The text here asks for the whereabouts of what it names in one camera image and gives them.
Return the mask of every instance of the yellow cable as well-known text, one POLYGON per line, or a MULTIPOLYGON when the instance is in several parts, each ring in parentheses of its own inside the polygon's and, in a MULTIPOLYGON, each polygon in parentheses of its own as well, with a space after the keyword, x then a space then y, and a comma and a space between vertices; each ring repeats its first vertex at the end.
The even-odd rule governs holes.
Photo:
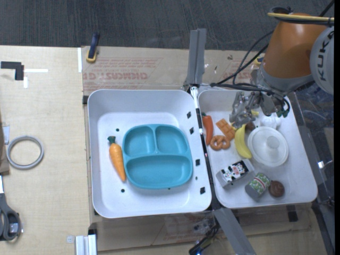
POLYGON ((281 14, 281 13, 274 13, 268 12, 268 16, 270 17, 278 17, 284 19, 296 19, 296 20, 305 20, 305 21, 323 21, 323 22, 334 22, 334 17, 318 17, 318 16, 304 16, 304 15, 293 15, 293 14, 281 14))

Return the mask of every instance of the table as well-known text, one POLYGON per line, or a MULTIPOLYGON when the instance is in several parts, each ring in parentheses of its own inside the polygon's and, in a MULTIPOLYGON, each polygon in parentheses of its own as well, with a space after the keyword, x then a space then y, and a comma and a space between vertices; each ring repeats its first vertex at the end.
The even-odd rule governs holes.
MULTIPOLYGON (((10 139, 33 135, 45 150, 37 167, 11 168, 3 176, 7 202, 19 212, 24 232, 14 243, 0 242, 1 254, 74 254, 74 237, 87 235, 90 225, 78 49, 0 46, 0 54, 1 61, 18 61, 25 69, 48 69, 47 73, 25 73, 28 88, 14 80, 13 70, 0 69, 0 109, 3 125, 10 126, 10 139)), ((36 157, 36 151, 34 144, 23 142, 13 149, 13 155, 26 162, 36 157)), ((301 213, 308 229, 260 235, 254 231, 258 226, 248 226, 246 234, 251 235, 256 252, 326 254, 310 205, 301 208, 301 213)), ((218 245, 233 254, 227 240, 221 239, 218 245)), ((192 246, 179 243, 100 254, 188 254, 192 246)))

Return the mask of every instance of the green can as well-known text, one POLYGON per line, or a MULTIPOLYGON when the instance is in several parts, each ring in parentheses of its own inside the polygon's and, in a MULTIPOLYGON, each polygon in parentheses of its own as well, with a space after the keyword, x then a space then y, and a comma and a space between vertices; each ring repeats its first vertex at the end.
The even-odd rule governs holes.
POLYGON ((258 199, 270 186, 270 179, 264 173, 256 176, 245 186, 245 192, 253 199, 258 199))

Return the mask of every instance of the robotic arm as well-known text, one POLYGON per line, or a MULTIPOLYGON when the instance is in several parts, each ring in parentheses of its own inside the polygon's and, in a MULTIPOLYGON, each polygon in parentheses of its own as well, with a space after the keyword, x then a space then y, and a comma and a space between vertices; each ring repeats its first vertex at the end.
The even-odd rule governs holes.
POLYGON ((258 107, 267 116, 276 112, 286 117, 289 109, 284 106, 289 104, 285 96, 309 83, 316 82, 325 92, 334 93, 334 18, 292 12, 272 14, 280 16, 281 21, 260 67, 251 73, 251 85, 257 90, 247 96, 244 91, 236 95, 229 117, 236 128, 254 121, 251 110, 258 107))

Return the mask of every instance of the scissors handle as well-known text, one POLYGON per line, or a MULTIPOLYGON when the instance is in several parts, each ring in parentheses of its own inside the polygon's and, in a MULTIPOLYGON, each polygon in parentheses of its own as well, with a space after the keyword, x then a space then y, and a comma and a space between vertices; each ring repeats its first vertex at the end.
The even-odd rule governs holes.
POLYGON ((6 202, 6 196, 4 193, 0 193, 0 236, 2 234, 5 240, 13 240, 17 237, 21 230, 21 222, 19 215, 12 210, 6 202), (17 232, 10 232, 10 224, 18 224, 17 232))

